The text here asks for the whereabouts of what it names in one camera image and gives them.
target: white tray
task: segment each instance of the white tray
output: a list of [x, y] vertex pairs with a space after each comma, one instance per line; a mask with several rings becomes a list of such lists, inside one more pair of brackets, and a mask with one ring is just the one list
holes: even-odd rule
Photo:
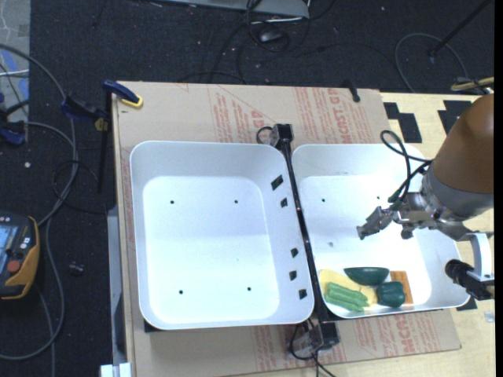
[[[412, 156], [421, 154], [406, 146]], [[405, 160], [384, 145], [302, 145], [292, 156], [299, 197], [309, 231], [317, 271], [378, 266], [405, 270], [413, 305], [399, 309], [374, 305], [363, 312], [348, 311], [326, 303], [343, 318], [370, 317], [444, 309], [465, 304], [469, 296], [444, 271], [445, 264], [460, 259], [456, 243], [441, 232], [416, 230], [403, 240], [402, 227], [391, 223], [384, 231], [360, 240], [357, 225], [406, 179]], [[419, 191], [421, 177], [410, 191]]]
[[147, 141], [132, 151], [130, 167], [140, 309], [148, 323], [163, 330], [297, 324], [312, 314], [279, 151]]

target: yellow multimeter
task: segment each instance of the yellow multimeter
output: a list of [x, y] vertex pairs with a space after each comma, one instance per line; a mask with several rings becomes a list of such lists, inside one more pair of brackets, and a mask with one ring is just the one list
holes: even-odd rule
[[29, 292], [39, 255], [35, 219], [0, 210], [0, 299], [22, 298]]

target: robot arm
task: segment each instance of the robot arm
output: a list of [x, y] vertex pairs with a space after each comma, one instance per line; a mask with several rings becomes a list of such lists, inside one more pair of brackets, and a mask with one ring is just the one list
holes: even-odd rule
[[446, 273], [478, 300], [494, 298], [490, 272], [492, 233], [473, 232], [463, 221], [494, 207], [494, 95], [484, 95], [466, 109], [424, 172], [419, 192], [407, 192], [389, 208], [378, 207], [358, 226], [360, 239], [402, 225], [402, 238], [414, 229], [438, 229], [453, 240], [469, 240], [475, 267], [451, 261]]

